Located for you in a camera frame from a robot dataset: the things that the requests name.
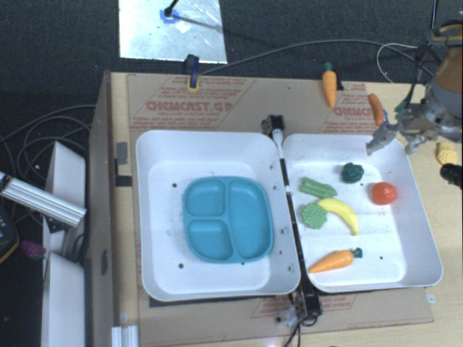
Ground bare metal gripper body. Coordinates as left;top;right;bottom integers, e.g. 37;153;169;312
396;103;463;141

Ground orange sausage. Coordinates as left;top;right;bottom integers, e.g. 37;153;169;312
368;93;386;128

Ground yellow corn cob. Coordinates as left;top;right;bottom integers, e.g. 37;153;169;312
435;141;458;166

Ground dark green broccoli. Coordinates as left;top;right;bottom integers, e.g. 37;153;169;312
340;161;365;185

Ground red tomato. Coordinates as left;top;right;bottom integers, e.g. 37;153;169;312
370;181;398;206

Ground orange carrot with green top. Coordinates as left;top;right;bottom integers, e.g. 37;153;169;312
307;247;364;275
321;61;339;108

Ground green asparagus bundle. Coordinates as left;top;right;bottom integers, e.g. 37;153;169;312
300;176;339;200

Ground yellow banana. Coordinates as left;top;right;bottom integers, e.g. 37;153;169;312
316;197;361;237

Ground white plastic tray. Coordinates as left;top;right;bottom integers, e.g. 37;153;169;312
281;132;444;294
135;129;302;302

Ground green grapes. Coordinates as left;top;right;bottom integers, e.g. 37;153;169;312
300;202;328;230

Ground thin black and white rod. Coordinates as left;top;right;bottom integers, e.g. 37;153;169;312
273;129;315;303

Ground brown cardboard board red print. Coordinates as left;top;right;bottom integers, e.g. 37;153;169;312
126;72;435;334

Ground blue divided plate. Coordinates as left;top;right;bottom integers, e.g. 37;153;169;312
182;176;274;265

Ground purple grapes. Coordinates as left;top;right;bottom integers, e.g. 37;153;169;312
19;239;48;262

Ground black block with thin wires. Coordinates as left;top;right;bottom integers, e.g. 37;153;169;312
289;290;323;325
261;114;287;136

